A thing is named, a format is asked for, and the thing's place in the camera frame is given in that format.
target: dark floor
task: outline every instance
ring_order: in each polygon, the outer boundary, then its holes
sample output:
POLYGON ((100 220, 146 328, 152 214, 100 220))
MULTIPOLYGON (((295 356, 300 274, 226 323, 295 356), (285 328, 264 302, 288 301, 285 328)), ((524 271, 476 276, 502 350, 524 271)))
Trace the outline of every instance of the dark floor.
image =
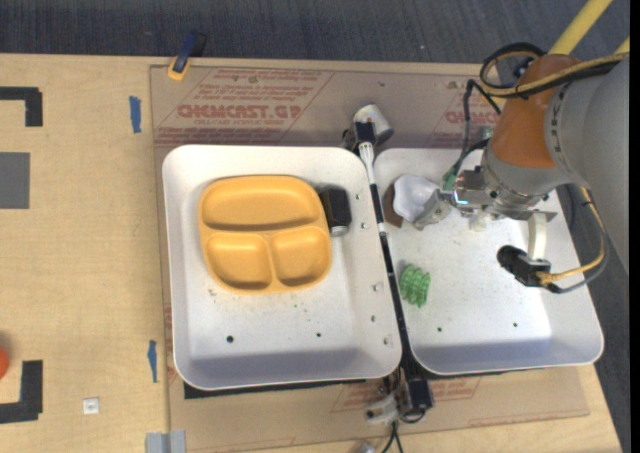
MULTIPOLYGON (((549 48, 585 1, 0 0, 0 52, 166 56, 196 28, 212 57, 481 62, 514 41, 549 48)), ((615 0, 575 54, 609 54, 629 32, 630 0, 615 0)), ((630 451, 629 278, 615 256, 592 294, 606 337, 597 369, 630 451)))

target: gray square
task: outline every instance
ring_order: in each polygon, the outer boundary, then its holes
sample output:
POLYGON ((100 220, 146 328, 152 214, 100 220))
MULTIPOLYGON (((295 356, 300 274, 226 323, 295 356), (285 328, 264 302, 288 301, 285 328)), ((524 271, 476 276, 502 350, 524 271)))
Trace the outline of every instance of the gray square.
POLYGON ((30 153, 0 153, 0 209, 29 209, 30 153))

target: table surface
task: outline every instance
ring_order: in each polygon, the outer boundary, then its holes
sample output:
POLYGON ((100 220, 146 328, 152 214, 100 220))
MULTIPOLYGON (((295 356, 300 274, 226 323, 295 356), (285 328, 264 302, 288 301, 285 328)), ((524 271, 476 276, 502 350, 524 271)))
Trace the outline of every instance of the table surface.
MULTIPOLYGON (((19 398, 20 362, 46 359, 45 411, 0 425, 0 450, 144 451, 167 432, 149 57, 0 55, 0 86, 38 87, 44 127, 24 126, 24 103, 0 101, 0 152, 29 152, 30 207, 0 210, 0 343, 13 361, 0 402, 19 398), (132 131, 129 96, 141 100, 132 131), (99 417, 82 412, 100 397, 99 417)), ((200 59, 199 65, 470 74, 476 66, 200 59)), ((619 451, 593 366, 578 369, 588 416, 406 435, 406 451, 619 451)), ((384 440, 372 440, 381 445, 384 440)), ((326 452, 355 443, 328 443, 326 452)), ((318 446, 291 452, 317 451, 318 446)))

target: orange plate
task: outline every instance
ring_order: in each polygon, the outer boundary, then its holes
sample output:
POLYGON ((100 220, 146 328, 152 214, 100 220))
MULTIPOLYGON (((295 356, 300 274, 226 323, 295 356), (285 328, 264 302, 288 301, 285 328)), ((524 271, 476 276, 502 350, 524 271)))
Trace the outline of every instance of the orange plate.
POLYGON ((331 268, 331 239, 316 191, 291 176, 210 184, 198 204, 200 243, 213 279, 242 294, 310 287, 331 268))

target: green toy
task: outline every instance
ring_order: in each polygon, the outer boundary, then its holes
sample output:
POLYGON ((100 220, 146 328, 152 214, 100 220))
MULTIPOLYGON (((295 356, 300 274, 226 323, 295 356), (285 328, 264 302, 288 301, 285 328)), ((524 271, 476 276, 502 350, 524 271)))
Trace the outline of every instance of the green toy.
POLYGON ((400 296, 419 308, 427 303, 427 292, 431 284, 431 274, 422 273, 420 268, 407 266, 400 277, 400 296))

